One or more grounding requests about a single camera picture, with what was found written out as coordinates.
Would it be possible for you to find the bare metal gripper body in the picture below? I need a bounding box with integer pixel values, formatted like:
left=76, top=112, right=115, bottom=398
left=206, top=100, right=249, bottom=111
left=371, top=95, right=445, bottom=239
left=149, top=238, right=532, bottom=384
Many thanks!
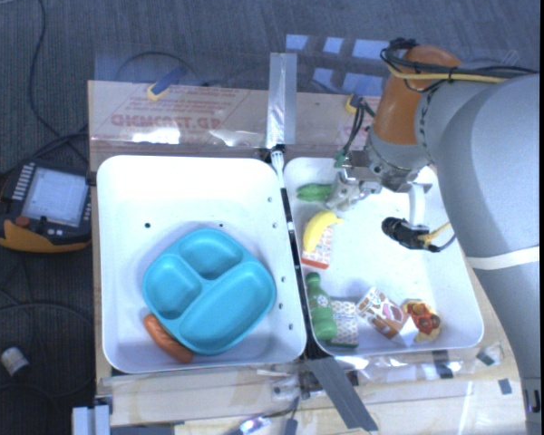
left=339, top=149, right=432, bottom=194

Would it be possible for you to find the green toy vegetable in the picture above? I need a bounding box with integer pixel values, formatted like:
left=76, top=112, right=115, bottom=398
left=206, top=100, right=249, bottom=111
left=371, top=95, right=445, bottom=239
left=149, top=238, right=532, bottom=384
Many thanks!
left=295, top=182, right=335, bottom=203

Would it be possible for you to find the yellow banana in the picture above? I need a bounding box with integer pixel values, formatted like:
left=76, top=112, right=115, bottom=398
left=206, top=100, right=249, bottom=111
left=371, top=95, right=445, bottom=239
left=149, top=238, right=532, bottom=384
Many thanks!
left=302, top=209, right=345, bottom=255

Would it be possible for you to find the thin black and white rod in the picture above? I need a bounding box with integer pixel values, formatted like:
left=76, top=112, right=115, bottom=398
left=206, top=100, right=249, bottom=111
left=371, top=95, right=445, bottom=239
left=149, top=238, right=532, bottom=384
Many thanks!
left=271, top=149, right=310, bottom=358

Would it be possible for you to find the red and white patterned carton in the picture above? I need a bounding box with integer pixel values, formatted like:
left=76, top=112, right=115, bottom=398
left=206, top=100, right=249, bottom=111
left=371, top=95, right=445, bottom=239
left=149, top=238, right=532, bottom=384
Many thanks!
left=299, top=224, right=337, bottom=270

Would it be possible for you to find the white plastic tray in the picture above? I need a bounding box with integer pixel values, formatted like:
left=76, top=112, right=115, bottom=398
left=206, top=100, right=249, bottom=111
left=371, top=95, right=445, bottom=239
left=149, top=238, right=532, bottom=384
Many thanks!
left=282, top=156, right=486, bottom=358
left=95, top=154, right=308, bottom=375

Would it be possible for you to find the green bottle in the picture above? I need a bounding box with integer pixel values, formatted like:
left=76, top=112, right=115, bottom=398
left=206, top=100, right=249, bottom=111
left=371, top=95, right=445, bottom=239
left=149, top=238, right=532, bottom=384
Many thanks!
left=304, top=271, right=339, bottom=342

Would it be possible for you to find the white carton with food print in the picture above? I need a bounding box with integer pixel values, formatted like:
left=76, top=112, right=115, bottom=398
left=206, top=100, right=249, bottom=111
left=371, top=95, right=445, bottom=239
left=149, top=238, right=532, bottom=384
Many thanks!
left=355, top=285, right=420, bottom=348

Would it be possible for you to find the white patterned packet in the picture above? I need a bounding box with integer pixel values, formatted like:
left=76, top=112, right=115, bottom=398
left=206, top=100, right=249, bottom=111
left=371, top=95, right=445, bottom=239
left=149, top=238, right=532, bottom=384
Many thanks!
left=327, top=297, right=361, bottom=349

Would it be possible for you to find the pizza slice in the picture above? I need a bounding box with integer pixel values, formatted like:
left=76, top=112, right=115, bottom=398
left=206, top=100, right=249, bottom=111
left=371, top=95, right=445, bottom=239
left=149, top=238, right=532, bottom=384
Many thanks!
left=399, top=298, right=442, bottom=344

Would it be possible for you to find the blue divided plate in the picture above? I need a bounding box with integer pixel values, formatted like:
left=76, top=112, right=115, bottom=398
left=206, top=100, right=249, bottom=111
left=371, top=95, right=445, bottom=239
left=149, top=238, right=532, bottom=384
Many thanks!
left=141, top=227, right=278, bottom=357

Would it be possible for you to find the brown cardboard board red print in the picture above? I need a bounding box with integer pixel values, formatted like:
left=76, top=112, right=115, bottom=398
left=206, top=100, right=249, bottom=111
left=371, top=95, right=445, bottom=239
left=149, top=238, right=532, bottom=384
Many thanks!
left=86, top=79, right=523, bottom=427

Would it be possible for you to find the orange brown sausage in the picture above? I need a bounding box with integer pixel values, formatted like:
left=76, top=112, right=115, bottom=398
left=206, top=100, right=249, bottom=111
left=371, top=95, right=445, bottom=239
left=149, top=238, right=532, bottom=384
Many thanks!
left=142, top=313, right=195, bottom=365

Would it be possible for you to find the small grey can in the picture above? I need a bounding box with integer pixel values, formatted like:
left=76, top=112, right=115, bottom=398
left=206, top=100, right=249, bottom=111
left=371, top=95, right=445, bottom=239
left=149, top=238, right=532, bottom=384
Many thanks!
left=0, top=345, right=31, bottom=377

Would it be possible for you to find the black cylinder on white bracket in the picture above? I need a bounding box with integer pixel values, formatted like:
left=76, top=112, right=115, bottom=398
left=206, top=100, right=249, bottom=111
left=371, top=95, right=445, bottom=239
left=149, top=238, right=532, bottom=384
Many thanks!
left=381, top=183, right=432, bottom=250

